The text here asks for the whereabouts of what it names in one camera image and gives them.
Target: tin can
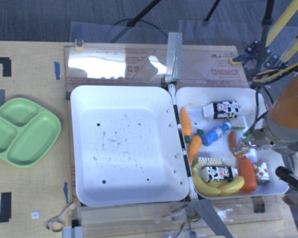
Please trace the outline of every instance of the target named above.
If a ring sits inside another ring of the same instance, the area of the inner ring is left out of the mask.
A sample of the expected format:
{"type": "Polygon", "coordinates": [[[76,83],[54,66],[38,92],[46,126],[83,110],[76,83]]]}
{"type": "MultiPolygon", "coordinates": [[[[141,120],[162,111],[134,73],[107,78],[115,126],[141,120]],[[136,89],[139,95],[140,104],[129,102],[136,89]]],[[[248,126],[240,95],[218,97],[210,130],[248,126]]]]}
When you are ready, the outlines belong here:
{"type": "Polygon", "coordinates": [[[253,168],[258,185],[264,185],[270,182],[268,169],[265,162],[253,163],[253,168]]]}

